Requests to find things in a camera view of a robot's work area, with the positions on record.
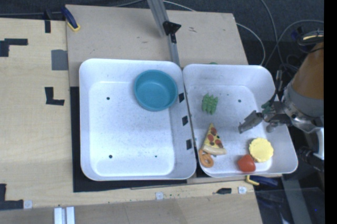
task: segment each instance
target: wooden table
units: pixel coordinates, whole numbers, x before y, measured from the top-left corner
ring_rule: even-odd
[[[249,217],[241,215],[239,219],[242,219],[243,223],[246,220],[250,223],[261,223],[253,186],[243,181],[242,177],[226,180],[192,177],[184,185],[73,192],[70,86],[78,85],[76,78],[78,64],[90,57],[112,55],[114,58],[169,60],[169,53],[165,52],[169,50],[165,45],[157,47],[162,50],[159,53],[154,53],[151,49],[151,45],[156,46],[158,43],[161,45],[162,38],[156,33],[150,10],[85,6],[68,6],[68,8],[81,25],[78,33],[71,32],[63,21],[51,21],[51,32],[45,33],[44,21],[0,18],[0,40],[28,39],[27,46],[11,45],[9,56],[0,57],[0,183],[7,184],[6,200],[31,200],[33,208],[41,210],[58,206],[91,205],[90,208],[94,208],[93,205],[109,203],[123,203],[128,208],[137,208],[139,205],[141,208],[145,205],[142,203],[144,201],[156,204],[155,194],[162,192],[164,200],[171,200],[168,206],[178,206],[188,223],[196,218],[198,212],[190,202],[202,201],[209,201],[209,205],[213,206],[228,201],[228,210],[222,210],[218,215],[222,216],[226,212],[227,217],[228,214],[235,217],[235,214],[239,213],[237,210],[231,210],[235,208],[237,202],[249,204],[251,215]],[[104,40],[111,38],[112,28],[111,25],[105,24],[104,27],[109,29],[107,30],[109,34],[104,34],[105,28],[95,24],[97,13],[103,15],[106,21],[110,19],[110,23],[115,26],[114,38],[117,40],[114,39],[113,43],[117,45],[110,50],[100,51],[104,45],[110,45]],[[177,33],[182,67],[192,62],[207,63],[210,59],[220,64],[247,64],[235,19],[231,14],[172,11],[168,12],[168,15],[173,22],[183,25],[179,35]],[[93,21],[83,20],[86,16],[93,18]],[[135,24],[128,24],[130,22],[128,19],[134,19]],[[133,34],[130,34],[130,31],[122,31],[125,23],[129,29],[133,28]],[[215,23],[216,30],[209,23]],[[97,31],[98,28],[101,31],[93,36],[94,30]],[[85,36],[91,36],[92,39],[88,38],[83,42]],[[226,42],[223,39],[225,36],[229,36],[231,41]],[[129,53],[130,56],[127,56],[125,51],[130,52],[130,46],[134,45],[129,42],[130,40],[138,42],[138,48],[143,52],[139,53],[135,49],[133,53]],[[219,47],[212,52],[210,49],[212,44],[219,42],[221,43],[218,44]],[[195,49],[191,50],[191,46],[196,43],[203,46],[199,48],[195,46]],[[204,49],[209,52],[207,55],[210,57],[204,57]],[[68,51],[69,70],[52,70],[53,50]],[[47,105],[45,87],[53,87],[54,98],[65,100],[64,105]],[[238,186],[245,187],[247,194],[237,194]],[[224,187],[232,188],[232,194],[213,195]],[[37,209],[29,214],[42,212]],[[186,214],[193,210],[195,211],[193,217],[192,215],[187,217]],[[11,219],[14,213],[8,211],[1,214]]]

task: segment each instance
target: black mat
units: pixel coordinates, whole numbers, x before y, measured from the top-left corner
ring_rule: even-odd
[[[94,181],[87,178],[81,170],[80,163],[80,89],[70,88],[72,147],[73,147],[73,191],[103,191],[120,188],[148,186],[166,186],[185,184],[186,180],[129,180],[129,181]]]

